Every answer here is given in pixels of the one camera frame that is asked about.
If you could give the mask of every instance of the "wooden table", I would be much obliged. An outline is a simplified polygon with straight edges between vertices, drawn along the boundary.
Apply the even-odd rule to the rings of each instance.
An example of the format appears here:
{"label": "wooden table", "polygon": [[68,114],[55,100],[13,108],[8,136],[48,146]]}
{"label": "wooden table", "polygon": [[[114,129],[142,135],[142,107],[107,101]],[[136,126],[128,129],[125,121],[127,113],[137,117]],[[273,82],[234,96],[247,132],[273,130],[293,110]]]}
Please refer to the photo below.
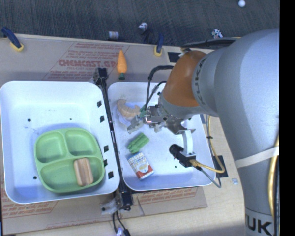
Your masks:
{"label": "wooden table", "polygon": [[[0,87],[11,80],[52,80],[58,76],[61,80],[90,80],[93,70],[84,70],[84,74],[79,74],[79,70],[68,71],[67,66],[60,66],[60,60],[70,61],[75,54],[70,51],[70,43],[63,46],[61,43],[70,42],[72,39],[51,38],[42,36],[30,36],[17,34],[21,42],[25,43],[23,53],[17,53],[10,48],[7,39],[0,39]],[[153,54],[152,45],[129,44],[106,41],[78,40],[83,45],[111,45],[123,48],[127,55],[128,71],[126,79],[128,81],[147,81],[149,71],[158,65],[174,65],[170,62],[168,53],[179,53],[179,47],[163,47],[163,54],[157,57]],[[200,49],[209,53],[211,50]],[[94,59],[98,59],[98,65],[108,68],[108,86],[118,80],[118,73],[115,69],[116,57],[107,59],[109,54],[99,54]],[[169,72],[163,71],[155,74],[153,81],[161,81],[168,77]],[[207,208],[191,209],[178,212],[163,213],[158,215],[142,216],[122,219],[125,227],[133,236],[149,235],[189,235],[189,236],[216,236],[216,235],[244,235],[244,200],[240,179],[228,144],[226,142],[219,118],[211,120],[211,135],[213,136],[214,147],[218,155],[222,155],[228,172],[228,177],[221,178],[222,188],[217,188],[214,184],[204,186],[204,194],[207,201]],[[2,159],[2,144],[0,141],[0,157]],[[1,160],[1,179],[3,179],[3,166]],[[14,227],[26,223],[26,217],[20,218],[13,224]],[[28,235],[115,235],[112,221],[91,223],[85,225],[70,226],[57,229],[48,229],[36,232],[24,232],[18,236]]]}

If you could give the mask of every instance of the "gray carpet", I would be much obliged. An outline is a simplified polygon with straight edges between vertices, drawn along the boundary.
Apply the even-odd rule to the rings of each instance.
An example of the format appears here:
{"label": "gray carpet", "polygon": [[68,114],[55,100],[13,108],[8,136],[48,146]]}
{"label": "gray carpet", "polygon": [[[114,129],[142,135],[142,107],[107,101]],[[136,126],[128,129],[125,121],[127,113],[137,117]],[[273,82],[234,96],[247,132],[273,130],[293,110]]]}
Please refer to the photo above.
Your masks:
{"label": "gray carpet", "polygon": [[280,0],[0,0],[1,28],[15,33],[107,40],[118,31],[120,41],[142,43],[138,30],[148,23],[150,40],[164,35],[164,45],[181,46],[212,39],[218,28],[224,37],[278,28]]}

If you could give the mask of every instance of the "blue clamp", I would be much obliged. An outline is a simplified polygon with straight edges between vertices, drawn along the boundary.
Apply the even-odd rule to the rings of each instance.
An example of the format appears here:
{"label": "blue clamp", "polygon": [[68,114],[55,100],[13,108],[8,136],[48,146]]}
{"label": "blue clamp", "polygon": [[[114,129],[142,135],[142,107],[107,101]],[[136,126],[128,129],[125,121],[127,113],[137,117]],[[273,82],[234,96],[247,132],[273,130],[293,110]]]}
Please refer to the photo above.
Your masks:
{"label": "blue clamp", "polygon": [[158,36],[157,45],[154,47],[154,54],[156,56],[162,55],[163,42],[164,42],[164,37],[163,37],[163,34],[160,33]]}
{"label": "blue clamp", "polygon": [[18,38],[14,35],[14,33],[7,27],[3,27],[1,29],[4,36],[6,36],[8,39],[10,39],[11,43],[10,46],[17,52],[21,52],[24,48],[24,45],[20,43]]}

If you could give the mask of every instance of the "white ball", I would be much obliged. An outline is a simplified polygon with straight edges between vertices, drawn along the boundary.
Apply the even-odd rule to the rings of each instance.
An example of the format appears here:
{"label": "white ball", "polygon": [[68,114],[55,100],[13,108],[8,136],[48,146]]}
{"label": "white ball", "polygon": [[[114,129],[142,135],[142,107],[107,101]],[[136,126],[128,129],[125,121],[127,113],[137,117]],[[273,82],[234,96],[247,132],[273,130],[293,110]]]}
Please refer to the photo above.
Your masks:
{"label": "white ball", "polygon": [[245,7],[246,2],[244,0],[239,0],[238,5],[239,5],[239,7],[243,8],[243,7]]}

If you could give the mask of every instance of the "yellow cable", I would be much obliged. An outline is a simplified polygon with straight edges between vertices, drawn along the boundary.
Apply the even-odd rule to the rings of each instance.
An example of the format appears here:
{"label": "yellow cable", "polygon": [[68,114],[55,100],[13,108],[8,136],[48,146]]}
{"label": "yellow cable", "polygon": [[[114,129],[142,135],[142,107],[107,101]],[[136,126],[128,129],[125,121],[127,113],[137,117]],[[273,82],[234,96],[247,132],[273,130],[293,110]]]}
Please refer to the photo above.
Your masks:
{"label": "yellow cable", "polygon": [[[207,124],[208,124],[208,134],[207,135],[210,137],[211,136],[211,133],[210,133],[211,116],[208,117]],[[212,148],[214,157],[215,157],[216,161],[218,162],[219,166],[221,167],[221,170],[217,170],[217,169],[212,168],[210,166],[204,165],[204,164],[198,162],[195,159],[191,159],[189,162],[191,163],[191,165],[193,167],[202,167],[202,168],[206,168],[208,170],[211,170],[211,171],[214,171],[214,172],[217,172],[217,173],[224,173],[225,172],[225,168],[224,168],[222,162],[220,161],[220,159],[218,158],[218,156],[217,156],[217,154],[215,152],[215,148],[213,146],[212,139],[209,139],[209,142],[211,144],[211,148]]]}
{"label": "yellow cable", "polygon": [[[276,138],[274,146],[275,147],[280,146],[279,135]],[[269,169],[269,177],[268,177],[268,186],[267,186],[268,198],[269,198],[269,204],[270,204],[270,210],[271,210],[272,217],[274,217],[273,183],[274,183],[274,176],[275,176],[277,157],[278,156],[274,156],[274,157],[271,158],[270,169]]]}

